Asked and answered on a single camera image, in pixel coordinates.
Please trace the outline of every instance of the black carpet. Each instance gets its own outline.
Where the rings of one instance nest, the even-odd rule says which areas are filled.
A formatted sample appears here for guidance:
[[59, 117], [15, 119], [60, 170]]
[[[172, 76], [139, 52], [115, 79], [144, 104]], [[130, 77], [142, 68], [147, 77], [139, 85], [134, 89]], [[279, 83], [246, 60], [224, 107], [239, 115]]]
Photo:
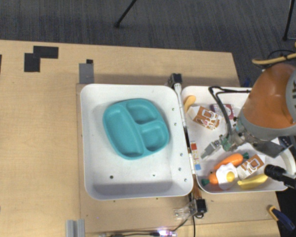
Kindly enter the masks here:
[[231, 52], [241, 84], [260, 74], [252, 58], [294, 50], [290, 0], [138, 0], [115, 29], [130, 1], [0, 0], [0, 39]]

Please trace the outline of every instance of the yellow banana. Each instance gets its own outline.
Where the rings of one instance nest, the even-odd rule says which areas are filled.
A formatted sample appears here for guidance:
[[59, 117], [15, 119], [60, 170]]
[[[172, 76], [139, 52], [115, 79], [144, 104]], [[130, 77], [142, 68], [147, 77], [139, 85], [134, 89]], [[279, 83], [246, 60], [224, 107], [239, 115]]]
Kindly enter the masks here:
[[244, 190], [250, 190], [253, 189], [261, 184], [263, 184], [267, 180], [267, 175], [260, 174], [248, 179], [244, 179], [241, 181], [238, 181], [238, 185], [244, 189]]

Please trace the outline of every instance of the wooden table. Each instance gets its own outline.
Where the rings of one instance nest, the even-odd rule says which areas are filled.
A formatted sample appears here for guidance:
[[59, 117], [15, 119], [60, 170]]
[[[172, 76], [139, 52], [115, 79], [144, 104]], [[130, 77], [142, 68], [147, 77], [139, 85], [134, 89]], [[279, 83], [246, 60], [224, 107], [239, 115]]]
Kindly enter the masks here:
[[[25, 73], [24, 53], [34, 45], [59, 47], [59, 58]], [[0, 40], [0, 54], [0, 237], [63, 237], [66, 220], [79, 218], [88, 237], [178, 225], [173, 208], [185, 197], [114, 202], [79, 192], [78, 64], [94, 60], [96, 83], [164, 84], [182, 73], [183, 86], [237, 86], [230, 53]], [[196, 222], [197, 236], [279, 236], [266, 211], [278, 206], [274, 192], [203, 196], [209, 211]], [[192, 229], [180, 228], [179, 236]]]

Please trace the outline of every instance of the teal plate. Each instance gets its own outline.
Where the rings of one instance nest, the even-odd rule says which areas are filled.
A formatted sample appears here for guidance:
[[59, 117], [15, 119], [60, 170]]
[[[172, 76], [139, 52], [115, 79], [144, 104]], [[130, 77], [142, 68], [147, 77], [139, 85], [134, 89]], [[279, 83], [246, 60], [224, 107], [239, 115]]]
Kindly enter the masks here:
[[130, 99], [109, 106], [103, 125], [114, 150], [125, 159], [140, 159], [163, 149], [169, 131], [156, 106], [146, 99]]

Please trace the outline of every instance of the black pole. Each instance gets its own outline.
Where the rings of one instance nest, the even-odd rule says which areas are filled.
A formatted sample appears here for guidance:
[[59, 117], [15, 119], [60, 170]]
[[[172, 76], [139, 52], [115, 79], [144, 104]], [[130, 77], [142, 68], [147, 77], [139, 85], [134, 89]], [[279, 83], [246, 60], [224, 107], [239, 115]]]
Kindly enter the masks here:
[[115, 27], [119, 27], [120, 23], [122, 22], [123, 18], [127, 15], [127, 13], [129, 12], [129, 10], [133, 7], [133, 5], [136, 3], [137, 0], [132, 0], [132, 2], [129, 4], [129, 6], [127, 7], [127, 9], [124, 11], [124, 13], [121, 15], [121, 17], [119, 18], [119, 20], [116, 21], [116, 23], [114, 24]]
[[288, 13], [286, 29], [285, 29], [285, 33], [284, 33], [284, 36], [283, 36], [283, 40], [284, 41], [287, 40], [287, 34], [288, 34], [288, 30], [289, 30], [290, 24], [291, 24], [291, 19], [292, 19], [292, 13], [293, 13], [294, 4], [295, 4], [295, 0], [291, 0], [290, 11]]

